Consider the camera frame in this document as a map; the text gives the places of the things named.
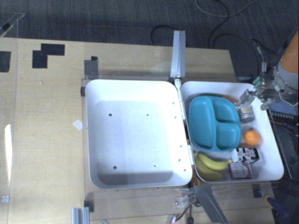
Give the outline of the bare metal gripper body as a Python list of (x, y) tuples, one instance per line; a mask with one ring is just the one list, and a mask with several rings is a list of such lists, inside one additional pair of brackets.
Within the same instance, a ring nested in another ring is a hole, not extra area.
[(280, 76), (270, 76), (268, 78), (255, 81), (255, 95), (264, 100), (264, 103), (278, 103), (284, 101), (289, 105), (297, 105), (299, 102), (298, 79), (286, 81)]

